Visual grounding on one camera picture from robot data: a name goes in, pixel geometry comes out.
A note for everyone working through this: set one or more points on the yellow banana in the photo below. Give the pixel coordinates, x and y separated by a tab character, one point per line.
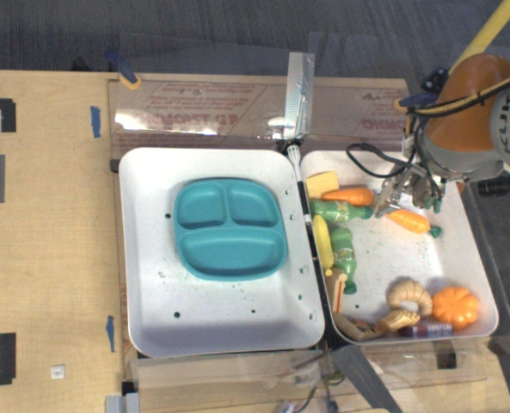
322	239

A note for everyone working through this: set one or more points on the orange pumpkin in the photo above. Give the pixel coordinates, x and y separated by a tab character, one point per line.
454	308

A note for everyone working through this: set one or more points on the teal divided plate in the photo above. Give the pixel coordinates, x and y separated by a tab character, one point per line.
231	230

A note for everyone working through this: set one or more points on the green plastic bottle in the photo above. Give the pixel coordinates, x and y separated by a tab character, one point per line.
336	211
345	252

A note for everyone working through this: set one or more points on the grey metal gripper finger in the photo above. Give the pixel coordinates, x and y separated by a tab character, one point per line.
421	192
390	200

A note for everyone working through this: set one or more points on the beige croissant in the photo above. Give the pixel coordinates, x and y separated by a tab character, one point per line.
409	295

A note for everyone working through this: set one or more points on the white plastic tray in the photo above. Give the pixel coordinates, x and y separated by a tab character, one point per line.
160	252
405	260

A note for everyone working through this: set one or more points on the orange carrot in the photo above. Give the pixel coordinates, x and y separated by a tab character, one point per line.
349	196
409	220

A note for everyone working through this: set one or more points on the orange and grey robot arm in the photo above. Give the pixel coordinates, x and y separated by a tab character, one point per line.
469	101

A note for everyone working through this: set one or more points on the yellow cheese block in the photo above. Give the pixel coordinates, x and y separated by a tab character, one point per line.
321	184

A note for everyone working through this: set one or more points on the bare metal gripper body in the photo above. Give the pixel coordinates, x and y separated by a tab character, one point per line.
418	174

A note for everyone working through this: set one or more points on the brown cardboard board red print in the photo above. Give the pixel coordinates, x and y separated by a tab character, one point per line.
203	106

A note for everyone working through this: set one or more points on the beige printed carton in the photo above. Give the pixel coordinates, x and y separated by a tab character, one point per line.
358	328

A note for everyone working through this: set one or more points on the black cylinder on white bracket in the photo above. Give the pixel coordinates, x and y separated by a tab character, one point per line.
494	185

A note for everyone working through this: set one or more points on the toy sandwich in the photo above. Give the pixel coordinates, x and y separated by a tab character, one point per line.
335	291

